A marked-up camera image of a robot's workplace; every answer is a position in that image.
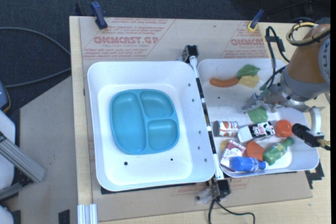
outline orange ball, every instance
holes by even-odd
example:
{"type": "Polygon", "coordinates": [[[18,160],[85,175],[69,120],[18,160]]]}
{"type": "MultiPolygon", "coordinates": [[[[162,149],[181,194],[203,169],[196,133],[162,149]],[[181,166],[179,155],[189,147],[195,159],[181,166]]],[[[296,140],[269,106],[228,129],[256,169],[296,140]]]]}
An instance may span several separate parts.
{"type": "Polygon", "coordinates": [[[287,120],[279,120],[274,126],[274,131],[278,137],[289,137],[293,134],[292,124],[287,120]]]}

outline green object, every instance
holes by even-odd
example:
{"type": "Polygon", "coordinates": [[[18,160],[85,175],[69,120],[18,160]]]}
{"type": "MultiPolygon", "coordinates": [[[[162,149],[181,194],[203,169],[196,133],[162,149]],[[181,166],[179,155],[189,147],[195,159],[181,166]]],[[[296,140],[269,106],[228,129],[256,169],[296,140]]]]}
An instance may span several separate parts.
{"type": "Polygon", "coordinates": [[[237,79],[241,79],[242,76],[255,76],[260,68],[255,67],[254,65],[244,65],[239,69],[237,73],[237,79]]]}
{"type": "Polygon", "coordinates": [[[280,159],[287,152],[287,148],[294,143],[292,137],[286,138],[284,141],[275,144],[270,149],[266,150],[263,154],[263,161],[267,162],[269,165],[275,163],[277,159],[280,159]]]}
{"type": "Polygon", "coordinates": [[[263,106],[247,111],[247,114],[254,123],[266,122],[268,118],[266,109],[263,106]]]}

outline blue plate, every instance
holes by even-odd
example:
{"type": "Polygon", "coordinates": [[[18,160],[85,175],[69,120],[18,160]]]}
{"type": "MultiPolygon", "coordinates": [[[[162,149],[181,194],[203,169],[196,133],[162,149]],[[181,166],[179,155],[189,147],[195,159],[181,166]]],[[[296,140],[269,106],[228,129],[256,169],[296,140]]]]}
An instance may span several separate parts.
{"type": "Polygon", "coordinates": [[[158,90],[117,93],[110,103],[110,122],[117,146],[128,154],[167,151],[180,138],[174,104],[158,90]]]}

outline wooden table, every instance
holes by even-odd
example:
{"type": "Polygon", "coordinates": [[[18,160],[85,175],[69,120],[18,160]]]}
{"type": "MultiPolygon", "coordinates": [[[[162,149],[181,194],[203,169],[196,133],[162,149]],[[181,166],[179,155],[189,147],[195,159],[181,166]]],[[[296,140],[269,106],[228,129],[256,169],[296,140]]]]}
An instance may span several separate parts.
{"type": "MultiPolygon", "coordinates": [[[[86,105],[85,97],[83,96],[84,80],[79,17],[70,17],[69,22],[74,94],[73,105],[75,114],[78,204],[89,205],[93,203],[93,195],[89,163],[86,105]]],[[[263,36],[265,35],[264,33],[268,26],[272,26],[275,29],[277,35],[285,44],[286,55],[290,56],[295,48],[286,42],[285,35],[291,27],[291,24],[259,23],[259,29],[263,36]]],[[[274,51],[276,58],[281,59],[280,54],[277,53],[276,49],[274,51]]],[[[321,112],[321,131],[325,134],[325,139],[330,140],[330,105],[325,96],[321,95],[316,100],[310,101],[308,104],[325,107],[321,112]]],[[[330,152],[322,148],[318,148],[318,152],[324,171],[324,177],[320,181],[313,182],[312,198],[231,207],[230,210],[238,213],[252,212],[256,216],[257,223],[331,223],[330,152]]],[[[141,207],[142,202],[143,201],[134,201],[133,206],[141,207]]],[[[101,223],[208,223],[207,213],[207,210],[200,210],[161,216],[104,221],[101,223]]],[[[234,216],[215,207],[212,212],[212,223],[222,222],[252,223],[252,216],[234,216]]]]}

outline orange-red object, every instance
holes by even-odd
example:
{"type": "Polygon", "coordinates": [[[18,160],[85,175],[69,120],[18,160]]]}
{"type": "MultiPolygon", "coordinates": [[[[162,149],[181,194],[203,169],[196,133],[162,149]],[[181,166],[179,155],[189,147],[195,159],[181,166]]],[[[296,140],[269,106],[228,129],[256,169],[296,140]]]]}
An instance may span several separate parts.
{"type": "Polygon", "coordinates": [[[211,78],[210,79],[210,84],[213,86],[217,86],[217,87],[231,87],[233,85],[238,84],[239,79],[234,77],[231,79],[226,79],[226,80],[221,80],[221,79],[215,79],[215,78],[211,78]]]}
{"type": "Polygon", "coordinates": [[[256,158],[258,161],[262,161],[265,149],[255,141],[251,140],[248,142],[245,152],[248,157],[256,158]]]}
{"type": "Polygon", "coordinates": [[[274,126],[275,135],[278,137],[289,137],[293,134],[292,124],[287,120],[279,120],[274,126]]]}

